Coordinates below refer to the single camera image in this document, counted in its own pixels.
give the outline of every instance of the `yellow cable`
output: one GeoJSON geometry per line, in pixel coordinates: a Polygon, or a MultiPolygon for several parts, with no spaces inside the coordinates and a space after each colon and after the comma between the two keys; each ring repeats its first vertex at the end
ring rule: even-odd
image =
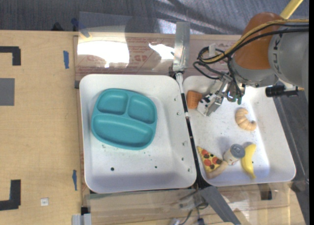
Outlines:
{"type": "Polygon", "coordinates": [[[289,4],[285,7],[285,9],[280,14],[281,17],[284,19],[290,18],[290,16],[293,14],[293,12],[298,8],[300,3],[302,3],[303,0],[291,0],[289,4]]]}
{"type": "Polygon", "coordinates": [[[248,36],[250,36],[253,32],[258,31],[267,25],[285,24],[285,23],[308,23],[308,22],[309,22],[308,19],[279,19],[279,20],[273,20],[273,21],[266,22],[262,25],[259,25],[255,28],[251,29],[250,31],[248,31],[236,43],[234,43],[229,49],[227,49],[224,53],[222,53],[222,54],[220,54],[220,55],[218,55],[215,58],[210,59],[210,60],[204,60],[204,59],[201,59],[201,60],[204,63],[213,63],[213,62],[217,61],[218,59],[222,58],[224,55],[230,53],[235,47],[237,47],[237,45],[239,45],[239,43],[241,43],[244,39],[246,39],[248,36]]]}

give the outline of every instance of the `can lid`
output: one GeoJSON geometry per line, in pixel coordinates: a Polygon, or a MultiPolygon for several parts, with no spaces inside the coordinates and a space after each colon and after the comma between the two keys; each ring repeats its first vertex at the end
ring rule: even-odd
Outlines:
{"type": "Polygon", "coordinates": [[[230,148],[230,152],[236,158],[243,158],[245,156],[245,150],[240,144],[233,144],[230,148]]]}

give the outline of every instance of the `yellow pole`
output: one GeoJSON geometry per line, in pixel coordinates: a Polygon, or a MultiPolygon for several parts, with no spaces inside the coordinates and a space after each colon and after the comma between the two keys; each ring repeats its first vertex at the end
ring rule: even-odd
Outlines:
{"type": "Polygon", "coordinates": [[[292,13],[298,8],[302,1],[303,0],[291,0],[289,4],[285,7],[285,9],[282,11],[280,16],[282,16],[284,19],[290,18],[292,13]]]}

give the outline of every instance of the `teal plate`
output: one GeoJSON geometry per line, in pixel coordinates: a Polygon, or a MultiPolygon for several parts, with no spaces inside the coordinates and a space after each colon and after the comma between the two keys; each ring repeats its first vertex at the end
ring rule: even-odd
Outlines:
{"type": "Polygon", "coordinates": [[[148,97],[124,89],[107,89],[92,114],[92,132],[106,144],[129,150],[146,148],[154,139],[157,110],[148,97]]]}

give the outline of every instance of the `gray square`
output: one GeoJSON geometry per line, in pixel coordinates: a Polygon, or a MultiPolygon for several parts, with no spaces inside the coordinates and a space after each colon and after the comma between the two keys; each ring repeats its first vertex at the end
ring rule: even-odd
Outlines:
{"type": "Polygon", "coordinates": [[[0,78],[0,106],[14,105],[14,78],[0,78]]]}

